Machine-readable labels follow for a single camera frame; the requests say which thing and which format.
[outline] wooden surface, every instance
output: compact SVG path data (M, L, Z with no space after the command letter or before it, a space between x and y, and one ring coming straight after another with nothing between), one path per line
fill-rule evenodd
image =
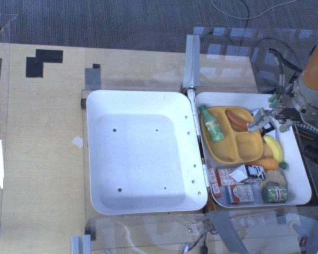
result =
M44 63L43 78L26 78L26 57L35 57L36 49L63 50L63 63ZM0 254L69 253L70 236L85 227L83 148L72 144L83 137L85 67L101 64L103 88L178 91L184 54L11 44L6 57ZM201 56L201 83L231 92L240 83L245 92L257 92L249 60L234 60Z

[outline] gray carpet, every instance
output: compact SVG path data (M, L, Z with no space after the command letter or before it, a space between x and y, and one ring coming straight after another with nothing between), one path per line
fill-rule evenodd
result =
M214 0L246 17L239 0ZM290 0L244 0L250 16ZM12 42L140 50L185 50L195 26L244 27L216 11L210 0L0 0L0 13L16 13ZM299 0L248 21L249 28L318 29L318 0Z

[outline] white cable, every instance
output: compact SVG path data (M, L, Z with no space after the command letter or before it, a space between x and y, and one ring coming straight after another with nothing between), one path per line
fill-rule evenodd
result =
M237 16L230 15L230 14L228 14L228 13L222 11L221 9L219 9L219 8L213 3L212 0L211 0L211 3L212 3L212 6L213 6L216 10L220 11L221 13L225 14L226 16L231 17L231 18L234 18L234 19L237 19L237 20L245 20L245 21L246 21L246 20L256 19L256 18L258 18L258 17L264 15L265 13L267 13L268 11L270 11L270 10L276 8L276 7L288 5L288 4L291 4L291 3L296 2L296 1L298 1L298 0L292 0L292 1L289 1L289 2L282 3L282 4L274 5L274 6L270 7L270 8L268 8L267 10L263 11L263 12L260 13L259 15L254 16L254 17L250 17L250 18L241 18L241 17L237 17Z

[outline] white plastic tray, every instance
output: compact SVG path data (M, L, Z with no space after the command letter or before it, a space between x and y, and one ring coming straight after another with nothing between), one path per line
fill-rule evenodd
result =
M91 201L105 215L195 211L207 201L189 100L97 90L86 102Z
M245 93L216 93L205 92L200 93L196 97L196 106L206 104L211 106L238 106L247 109L248 111L257 110L260 107L269 109L268 98L271 95L267 94L245 94ZM288 163L288 168L283 171L287 181L288 200L285 203L267 204L262 201L260 195L260 187L253 185L253 193L255 202L252 204L237 204L229 205L225 193L225 188L220 188L221 198L215 199L216 202L226 208L244 208L244 207L268 207L268 206L285 206L285 205L302 205L309 202L312 196L312 191L305 167L302 161L301 153L299 151L295 136L292 131L280 133L278 130L278 123L273 121L276 125L276 139L279 141L283 153L284 160ZM222 165L217 163L207 152L204 146L205 158L208 167L213 168L228 168L237 167L238 165Z

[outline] can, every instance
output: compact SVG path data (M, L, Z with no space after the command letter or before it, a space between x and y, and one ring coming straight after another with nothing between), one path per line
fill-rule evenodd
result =
M283 186L265 186L261 190L261 197L266 203L287 201L287 189Z

